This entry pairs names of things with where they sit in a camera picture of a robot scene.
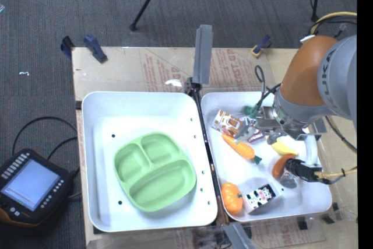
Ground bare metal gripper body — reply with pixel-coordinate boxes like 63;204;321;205
251;106;308;140

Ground yellow banana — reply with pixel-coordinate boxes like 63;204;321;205
270;138;299;156

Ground small red white packet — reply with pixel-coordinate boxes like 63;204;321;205
247;129;263;144

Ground brown and white carton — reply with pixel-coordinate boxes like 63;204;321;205
211;109;244;138

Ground orange carrot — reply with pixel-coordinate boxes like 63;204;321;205
221;133;263;166

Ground orange red sausage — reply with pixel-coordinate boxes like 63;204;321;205
272;153;297;180

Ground thin black rod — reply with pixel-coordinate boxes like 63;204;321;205
192;87;230;227

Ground small white red can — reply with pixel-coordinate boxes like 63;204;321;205
279;170;300;190

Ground cow print carton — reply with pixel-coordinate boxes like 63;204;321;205
242;183;283;215

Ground orange pumpkin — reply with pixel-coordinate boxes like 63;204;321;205
220;182;244;215

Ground white plastic tray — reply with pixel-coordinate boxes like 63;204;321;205
81;91;219;233
200;91;333;223

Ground green divided plate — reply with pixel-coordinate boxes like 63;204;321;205
112;131;198;213

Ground brown cardboard board red print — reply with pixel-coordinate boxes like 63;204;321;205
71;46;340;249

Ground black cylinder on white bracket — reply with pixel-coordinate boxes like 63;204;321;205
284;134;323;183

